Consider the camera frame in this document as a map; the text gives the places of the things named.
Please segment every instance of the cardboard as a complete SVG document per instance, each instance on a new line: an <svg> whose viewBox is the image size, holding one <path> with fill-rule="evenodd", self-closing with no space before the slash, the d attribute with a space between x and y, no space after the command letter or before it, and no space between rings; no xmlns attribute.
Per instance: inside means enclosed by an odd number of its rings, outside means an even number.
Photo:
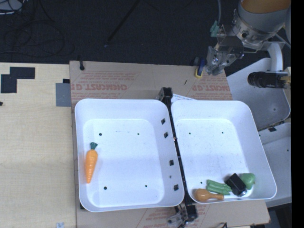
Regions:
<svg viewBox="0 0 304 228"><path fill-rule="evenodd" d="M74 109L85 98L155 99L162 87L174 94L197 100L232 100L226 75L203 73L198 79L193 66L143 65L109 62L70 61L73 148L78 228L154 228L169 227L166 221L174 207L131 209L92 213L81 209L78 191L77 143ZM270 222L264 200L250 200L197 206L199 217L187 227L210 228L266 224Z"/></svg>

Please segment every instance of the teal connector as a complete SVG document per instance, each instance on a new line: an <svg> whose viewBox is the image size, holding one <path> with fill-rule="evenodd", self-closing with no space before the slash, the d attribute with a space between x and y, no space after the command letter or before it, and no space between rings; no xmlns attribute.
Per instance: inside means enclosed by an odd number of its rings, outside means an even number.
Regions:
<svg viewBox="0 0 304 228"><path fill-rule="evenodd" d="M217 37L219 25L217 21L214 21L213 25L211 26L210 32L211 32L211 37Z"/></svg>

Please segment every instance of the light wood surface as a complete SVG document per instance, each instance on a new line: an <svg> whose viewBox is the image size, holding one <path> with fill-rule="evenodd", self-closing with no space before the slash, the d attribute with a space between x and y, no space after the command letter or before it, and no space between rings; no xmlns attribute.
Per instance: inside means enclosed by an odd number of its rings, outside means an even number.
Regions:
<svg viewBox="0 0 304 228"><path fill-rule="evenodd" d="M35 67L35 79L18 79L17 93L0 94L0 227L76 227L71 107L56 106L56 83L69 65Z"/></svg>

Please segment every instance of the carrot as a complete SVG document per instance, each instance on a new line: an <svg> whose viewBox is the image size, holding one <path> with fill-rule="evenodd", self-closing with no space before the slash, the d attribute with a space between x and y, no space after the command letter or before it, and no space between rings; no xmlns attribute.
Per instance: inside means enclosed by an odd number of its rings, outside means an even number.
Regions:
<svg viewBox="0 0 304 228"><path fill-rule="evenodd" d="M95 150L95 148L97 147L97 143L91 142L91 149L86 153L86 158L85 158L85 174L86 174L86 182L90 183L92 176L93 176L93 172L96 166L96 162L97 162L97 157L98 154Z"/></svg>

